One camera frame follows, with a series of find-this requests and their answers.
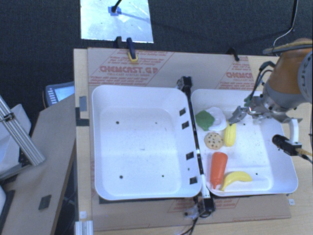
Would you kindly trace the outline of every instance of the yellow corn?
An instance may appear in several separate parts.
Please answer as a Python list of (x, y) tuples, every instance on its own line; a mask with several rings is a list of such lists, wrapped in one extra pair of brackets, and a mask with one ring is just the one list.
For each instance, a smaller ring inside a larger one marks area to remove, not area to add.
[(236, 124), (229, 125), (227, 121), (227, 127), (224, 133), (225, 146), (233, 146), (236, 140)]

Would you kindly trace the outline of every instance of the white plastic tub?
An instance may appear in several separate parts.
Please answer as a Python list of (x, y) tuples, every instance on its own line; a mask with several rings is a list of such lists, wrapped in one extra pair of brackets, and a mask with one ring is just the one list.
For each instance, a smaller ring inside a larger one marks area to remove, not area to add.
[[(192, 94), (194, 113), (219, 107), (226, 118), (250, 92), (229, 90), (196, 90)], [(228, 155), (225, 173), (245, 171), (253, 179), (252, 182), (234, 182), (220, 191), (218, 186), (213, 189), (210, 184), (211, 159), (215, 150), (209, 149), (204, 143), (208, 132), (197, 126), (197, 134), (201, 151), (203, 168), (206, 173), (206, 185), (218, 196), (243, 196), (258, 194), (291, 193), (298, 187), (298, 179), (292, 159), (272, 143), (275, 134), (284, 136), (281, 124), (274, 119), (264, 119), (261, 123), (254, 123), (247, 115), (237, 123), (236, 141), (232, 147), (223, 146), (219, 151)], [(217, 132), (222, 137), (224, 131)]]
[(201, 189), (184, 93), (103, 85), (92, 93), (95, 187), (108, 200), (192, 197)]

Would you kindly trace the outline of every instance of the empty white tray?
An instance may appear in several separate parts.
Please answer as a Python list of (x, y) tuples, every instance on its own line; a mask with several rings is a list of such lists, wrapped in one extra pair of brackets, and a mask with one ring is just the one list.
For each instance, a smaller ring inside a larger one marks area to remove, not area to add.
[(201, 189), (185, 94), (103, 85), (92, 93), (95, 188), (108, 200), (192, 197)]
[[(244, 98), (251, 92), (233, 90), (196, 90), (192, 94), (194, 113), (219, 107), (226, 118), (238, 105), (243, 105)], [(260, 124), (254, 124), (247, 115), (237, 123), (236, 142), (232, 147), (223, 146), (219, 151), (228, 155), (225, 173), (245, 171), (252, 182), (234, 182), (220, 191), (221, 186), (213, 189), (210, 184), (211, 159), (215, 150), (209, 149), (204, 143), (208, 132), (197, 126), (197, 134), (201, 151), (203, 168), (206, 173), (206, 185), (218, 196), (242, 196), (258, 194), (291, 193), (298, 187), (298, 179), (292, 159), (272, 143), (275, 134), (284, 136), (281, 124), (274, 119), (264, 119)]]

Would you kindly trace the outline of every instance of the dark floor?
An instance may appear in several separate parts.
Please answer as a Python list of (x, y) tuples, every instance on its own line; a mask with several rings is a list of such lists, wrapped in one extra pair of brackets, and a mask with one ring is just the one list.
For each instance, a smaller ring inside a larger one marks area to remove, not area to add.
[[(154, 44), (145, 50), (261, 55), (286, 32), (293, 0), (148, 0)], [(313, 0), (299, 0), (295, 31), (278, 44), (312, 38)], [(112, 47), (80, 38), (80, 0), (0, 0), (0, 95), (34, 123), (46, 85), (73, 80), (73, 49)], [(73, 194), (69, 187), (67, 197)], [(73, 213), (65, 201), (65, 213)], [(63, 219), (56, 234), (71, 222)]]

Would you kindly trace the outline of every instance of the wooden table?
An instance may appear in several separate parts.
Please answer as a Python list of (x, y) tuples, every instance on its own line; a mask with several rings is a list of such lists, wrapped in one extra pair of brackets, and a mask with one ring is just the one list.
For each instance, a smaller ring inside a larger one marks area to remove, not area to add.
[[(277, 61), (277, 57), (248, 56), (248, 61), (252, 70), (254, 79), (258, 73), (259, 66), (265, 61)], [(75, 67), (75, 88), (76, 89), (76, 107), (79, 107), (79, 95), (88, 95), (88, 54), (85, 49), (76, 49), (74, 51)], [(303, 148), (311, 151), (310, 139), (308, 137), (310, 128), (312, 106), (308, 103), (300, 105), (296, 111), (291, 111), (289, 116), (303, 118), (300, 123), (300, 142)], [(89, 112), (80, 112), (80, 118), (89, 118)], [(286, 136), (289, 135), (288, 126), (284, 126)], [(76, 132), (77, 138), (77, 168), (78, 168), (78, 209), (85, 211), (86, 217), (81, 217), (81, 221), (91, 220), (91, 190), (90, 190), (90, 154), (89, 154), (89, 127), (78, 126)], [(293, 158), (294, 166), (299, 180), (299, 186), (296, 192), (289, 195), (295, 205), (290, 206), (292, 218), (235, 222), (223, 224), (200, 224), (195, 227), (195, 235), (293, 235), (310, 234), (313, 225), (313, 187), (312, 187), (312, 165), (299, 157)], [(95, 232), (96, 235), (161, 235), (161, 234), (180, 234), (189, 227), (159, 227), (148, 229), (131, 229)]]

